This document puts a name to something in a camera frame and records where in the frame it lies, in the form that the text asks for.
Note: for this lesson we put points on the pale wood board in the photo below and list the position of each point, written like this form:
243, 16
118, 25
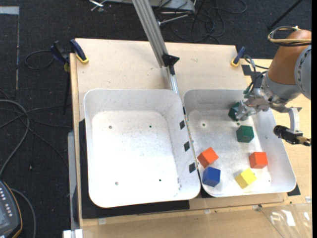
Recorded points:
119, 68

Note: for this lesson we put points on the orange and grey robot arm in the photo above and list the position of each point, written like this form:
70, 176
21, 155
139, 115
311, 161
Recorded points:
284, 66

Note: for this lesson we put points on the orange cube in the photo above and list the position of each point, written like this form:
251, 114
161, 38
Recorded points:
258, 160
207, 157

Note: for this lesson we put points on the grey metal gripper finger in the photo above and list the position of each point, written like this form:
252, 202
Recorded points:
240, 112
248, 113

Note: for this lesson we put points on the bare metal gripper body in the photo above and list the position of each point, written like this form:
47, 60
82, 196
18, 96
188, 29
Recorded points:
258, 103

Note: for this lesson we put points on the yellow cube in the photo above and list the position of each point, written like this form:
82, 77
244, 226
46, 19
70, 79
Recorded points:
245, 178

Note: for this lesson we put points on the thin black and white rod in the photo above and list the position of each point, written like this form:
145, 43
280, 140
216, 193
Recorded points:
174, 82

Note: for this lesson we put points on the blue cube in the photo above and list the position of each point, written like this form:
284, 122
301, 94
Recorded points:
211, 176

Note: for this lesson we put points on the white plastic tray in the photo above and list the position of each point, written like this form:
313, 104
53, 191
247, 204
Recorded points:
133, 152
223, 137

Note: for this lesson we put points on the black cylinder on white bracket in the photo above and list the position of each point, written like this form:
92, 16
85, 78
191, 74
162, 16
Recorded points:
293, 135

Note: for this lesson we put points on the dark green cube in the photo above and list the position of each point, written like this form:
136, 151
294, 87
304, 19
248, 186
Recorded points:
232, 112

